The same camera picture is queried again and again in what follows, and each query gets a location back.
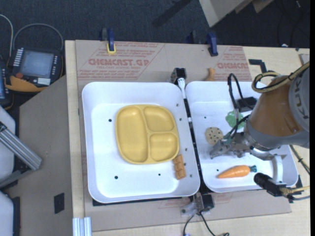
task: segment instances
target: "electronic device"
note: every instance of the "electronic device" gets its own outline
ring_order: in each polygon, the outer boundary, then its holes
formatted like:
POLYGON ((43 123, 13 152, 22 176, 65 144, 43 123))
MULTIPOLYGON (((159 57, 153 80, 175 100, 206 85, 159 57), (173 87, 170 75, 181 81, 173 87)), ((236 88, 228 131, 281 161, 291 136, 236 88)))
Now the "electronic device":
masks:
POLYGON ((0 59, 0 105, 7 110, 12 106, 13 93, 5 87, 6 72, 5 63, 0 59))
POLYGON ((63 74, 63 37, 52 26, 31 24, 21 28, 12 41, 12 55, 7 68, 8 76, 5 87, 12 91, 36 93, 44 90, 63 74), (62 41, 59 50, 40 49, 22 46, 15 49, 18 34, 29 27, 44 26, 55 30, 62 41))

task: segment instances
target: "black cable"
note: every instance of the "black cable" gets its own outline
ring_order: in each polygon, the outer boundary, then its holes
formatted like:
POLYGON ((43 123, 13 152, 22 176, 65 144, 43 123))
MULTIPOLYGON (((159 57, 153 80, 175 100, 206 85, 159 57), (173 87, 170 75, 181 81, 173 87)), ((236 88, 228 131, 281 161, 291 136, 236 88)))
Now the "black cable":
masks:
POLYGON ((300 18, 298 19, 298 21, 294 24, 293 30, 292 30, 291 36, 290 36, 290 44, 289 44, 289 47, 292 47, 293 36, 294 36, 295 30, 296 30, 296 29, 299 29, 299 28, 298 28, 298 25, 302 22, 302 19, 303 19, 308 13, 310 13, 310 11, 311 11, 311 8, 309 8, 303 15, 301 15, 300 18))
POLYGON ((206 221, 205 218, 203 217, 202 211, 199 212, 199 215, 201 216, 203 222, 205 222, 205 225, 206 225, 208 231, 212 234, 212 236, 215 236, 214 233, 210 230, 210 228, 209 228, 209 226, 208 226, 208 224, 207 224, 207 221, 206 221))
POLYGON ((183 236, 186 236, 185 229, 186 229, 186 227, 187 227, 187 225, 188 225, 189 221, 190 221, 190 220, 191 220, 194 216, 195 216, 195 214, 194 214, 193 216, 191 216, 191 217, 189 218, 189 220, 187 220, 187 222, 186 222, 186 224, 185 224, 185 226, 184 226, 183 236))
POLYGON ((11 27, 11 39, 10 39, 10 51, 9 51, 9 56, 11 56, 11 52, 12 52, 12 42, 13 42, 13 34, 14 34, 14 31, 13 31, 13 24, 12 22, 4 15, 0 14, 0 17, 3 17, 5 18, 9 24, 10 24, 10 27, 11 27))
POLYGON ((302 164, 302 166, 304 167, 304 169, 306 170, 306 172, 310 175, 310 169, 309 167, 305 164, 305 162, 303 161, 303 159, 300 157, 299 153, 295 150, 295 148, 293 147, 293 145, 290 145, 290 148, 293 152, 293 154, 296 156, 296 158, 298 159, 298 162, 302 164))
POLYGON ((48 27, 48 28, 51 28, 53 29, 60 37, 61 39, 61 48, 60 48, 60 51, 62 52, 63 50, 63 36, 61 35, 61 33, 54 27, 50 26, 50 25, 47 25, 47 24, 41 24, 41 23, 36 23, 36 24, 30 24, 30 25, 26 25, 24 27, 22 27, 21 29, 19 29, 19 31, 15 34, 14 38, 13 38, 13 43, 12 43, 12 50, 15 49, 15 40, 16 40, 16 37, 20 34, 21 31, 23 31, 24 29, 26 28, 29 28, 29 27, 33 27, 33 26, 44 26, 44 27, 48 27))
POLYGON ((286 196, 288 199, 292 200, 292 201, 299 201, 299 200, 305 200, 305 199, 309 199, 311 196, 308 195, 308 196, 305 196, 305 197, 302 197, 302 198, 296 198, 294 197, 292 194, 289 194, 286 196))
POLYGON ((238 79, 236 78, 236 76, 235 76, 233 73, 231 73, 231 74, 228 76, 228 78, 227 78, 227 84, 228 84, 228 86, 229 86, 229 93, 230 93, 230 97, 231 97, 231 100, 232 100, 232 103, 233 103, 233 107, 234 107, 235 109, 237 109, 236 101, 235 101, 235 98, 234 98, 233 92, 232 92, 232 80, 231 80, 232 77, 233 77, 234 80, 235 80, 235 83, 236 83, 237 89, 238 89, 238 93, 240 94, 240 97, 241 97, 243 103, 244 103, 249 109, 252 110, 252 107, 247 104, 247 102, 245 101, 245 99, 244 99, 244 97, 243 97, 243 94, 242 94, 241 87, 240 87, 240 84, 239 84, 239 82, 238 82, 238 79))
MULTIPOLYGON (((247 104, 247 102, 245 101, 245 99, 244 99, 244 97, 243 97, 243 94, 242 94, 241 87, 240 87, 240 84, 239 84, 239 82, 238 82, 238 79, 236 78, 236 76, 235 76, 233 73, 230 73, 230 75, 227 77, 227 84, 228 84, 228 87, 229 87, 229 94, 230 94, 230 97, 231 97, 231 100, 232 100, 234 109, 237 109, 237 104, 236 104, 236 101, 235 101, 235 98, 234 98, 234 95, 233 95, 232 77, 233 77, 234 80, 235 80, 235 83, 236 83, 236 86, 237 86, 239 95, 240 95, 240 97, 241 97, 243 103, 244 103, 249 109, 252 110, 252 107, 247 104)), ((239 119, 238 119, 238 116, 235 117, 235 120, 236 120, 236 124, 235 124, 235 126, 234 126, 234 128, 233 128, 233 129, 234 129, 234 133, 233 133, 233 135, 231 135, 231 138, 233 138, 233 137, 236 135, 237 130, 238 130, 238 126, 239 126, 239 124, 240 124, 239 119)))
MULTIPOLYGON (((238 122, 238 124, 241 124, 242 122, 244 122, 246 119, 248 119, 248 117, 250 117, 250 115, 247 115, 247 116, 243 117, 243 118, 238 122)), ((229 134, 232 134, 235 129, 236 129, 236 125, 229 131, 229 134)))
POLYGON ((212 236, 216 236, 216 235, 211 231, 211 229, 209 228, 207 221, 205 220, 204 216, 202 215, 202 212, 203 212, 203 210, 201 210, 201 211, 198 212, 198 213, 195 213, 193 216, 191 216, 191 217, 189 218, 189 220, 187 220, 187 222, 185 223, 185 226, 184 226, 183 236, 186 236, 186 231, 185 231, 185 230, 186 230, 187 224, 189 223, 189 221, 190 221, 196 214, 197 214, 198 216, 201 216, 203 222, 205 223, 205 225, 206 225, 208 231, 211 233, 211 235, 212 235, 212 236))
POLYGON ((283 0, 276 0, 276 5, 278 7, 278 9, 281 11, 281 13, 283 14, 280 19, 279 19, 279 22, 278 22, 278 26, 277 26, 277 39, 278 39, 278 45, 279 46, 282 46, 281 44, 281 41, 280 41, 280 25, 283 21, 283 18, 284 16, 286 18, 288 18, 292 23, 294 23, 294 26, 293 26, 293 29, 291 31, 291 34, 290 34, 290 43, 289 43, 289 47, 292 47, 292 42, 293 42, 293 35, 294 35, 294 32, 296 30, 299 30, 302 34, 304 34, 307 39, 309 40, 310 39, 310 36, 309 34, 305 33, 301 28, 299 28, 299 24, 301 23, 301 20, 308 14, 308 12, 310 11, 310 8, 306 10, 306 12, 303 13, 303 10, 301 8, 296 8, 299 12, 302 12, 303 14, 299 16, 299 18, 295 19, 294 17, 292 17, 290 15, 290 13, 287 11, 285 5, 284 5, 284 1, 283 0))

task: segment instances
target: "toy carrot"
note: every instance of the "toy carrot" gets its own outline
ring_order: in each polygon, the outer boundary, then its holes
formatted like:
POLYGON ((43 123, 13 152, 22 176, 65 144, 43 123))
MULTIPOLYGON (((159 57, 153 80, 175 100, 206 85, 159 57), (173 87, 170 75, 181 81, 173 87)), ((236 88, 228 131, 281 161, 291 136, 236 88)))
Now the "toy carrot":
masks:
POLYGON ((218 178, 244 177, 247 176, 250 172, 257 172, 256 165, 251 167, 247 165, 235 166, 219 174, 218 178))

